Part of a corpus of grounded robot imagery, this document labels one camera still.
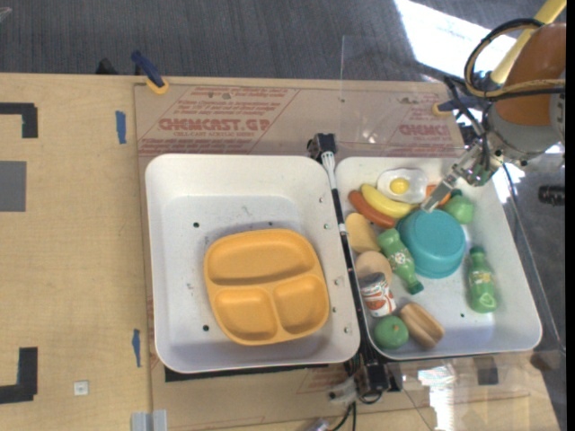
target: blue tape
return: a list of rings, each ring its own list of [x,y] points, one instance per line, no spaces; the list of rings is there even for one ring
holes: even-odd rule
[[[116,110],[116,132],[121,144],[126,144],[126,114]]]
[[[140,364],[140,331],[134,329],[134,335],[132,336],[132,347],[134,348],[134,354],[136,355],[136,365],[141,367]]]
[[[154,64],[152,64],[150,59],[142,56],[142,53],[140,53],[138,50],[132,53],[131,59],[146,73],[150,81],[154,83],[158,88],[164,86],[164,80],[162,79],[160,72],[158,72],[158,69]]]

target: orange sectioned tray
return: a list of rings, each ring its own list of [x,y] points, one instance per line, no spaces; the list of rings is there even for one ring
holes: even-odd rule
[[[330,301],[312,244],[288,229],[230,234],[204,257],[209,302],[221,330],[242,345],[299,339],[327,321]]]

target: toy food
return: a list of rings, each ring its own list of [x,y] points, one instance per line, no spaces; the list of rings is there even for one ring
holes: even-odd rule
[[[355,260],[356,276],[358,279],[372,273],[383,273],[387,284],[392,284],[392,266],[387,257],[379,251],[366,251],[358,255]]]
[[[399,312],[410,336],[425,348],[433,348],[445,335],[445,330],[425,308],[417,303],[407,303]]]
[[[369,222],[373,222],[381,228],[395,227],[395,219],[372,208],[363,198],[361,192],[352,190],[348,195],[348,200]]]
[[[461,225],[473,221],[474,205],[468,197],[464,197],[460,189],[451,191],[451,198],[443,206],[443,210],[452,215]]]
[[[428,185],[428,187],[426,188],[426,193],[425,196],[428,197],[429,195],[431,195],[431,193],[433,193],[433,190],[437,187],[437,185],[431,184]],[[447,193],[443,199],[441,201],[438,202],[438,206],[443,206],[447,203],[447,201],[449,201],[449,199],[451,198],[451,192]]]
[[[471,265],[468,281],[471,293],[471,307],[476,312],[493,312],[497,309],[493,273],[485,259],[485,251],[480,246],[469,251]]]
[[[397,304],[383,273],[372,273],[359,280],[359,292],[372,316],[380,318],[391,314]]]
[[[408,215],[415,206],[402,201],[394,201],[386,197],[374,186],[364,183],[361,186],[361,194],[366,202],[375,210],[384,213],[394,219],[401,219]]]
[[[415,276],[415,264],[409,250],[402,243],[399,232],[391,228],[377,236],[377,244],[389,260],[394,273],[400,277],[411,295],[423,290],[423,284]]]
[[[374,341],[382,349],[397,349],[409,340],[405,323],[397,316],[388,314],[374,327]]]
[[[348,241],[352,250],[358,254],[379,251],[376,232],[362,214],[357,212],[349,214],[345,219],[345,227],[348,230]]]
[[[464,229],[441,209],[412,212],[397,223],[397,231],[413,257],[418,275],[448,277],[464,259]]]
[[[413,204],[425,199],[428,182],[421,169],[398,168],[382,172],[377,189],[390,199]]]

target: green bottle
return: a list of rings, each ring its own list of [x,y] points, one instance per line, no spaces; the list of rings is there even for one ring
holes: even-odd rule
[[[411,253],[403,244],[399,232],[390,228],[377,236],[377,244],[389,260],[394,273],[400,277],[411,295],[423,290],[423,284],[415,276],[415,263]]]
[[[443,206],[443,210],[453,216],[459,224],[466,225],[472,222],[475,208],[460,189],[455,189],[451,192],[451,198]]]
[[[471,264],[468,272],[471,307],[476,312],[493,312],[497,308],[493,272],[485,259],[485,250],[480,246],[469,251]]]

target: toy bread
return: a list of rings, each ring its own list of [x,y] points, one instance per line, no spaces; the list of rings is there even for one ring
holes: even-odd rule
[[[427,310],[417,303],[407,303],[399,312],[410,336],[425,348],[433,348],[443,338],[445,330]]]
[[[345,219],[345,227],[348,230],[349,246],[356,253],[379,251],[376,232],[362,214],[349,214]]]

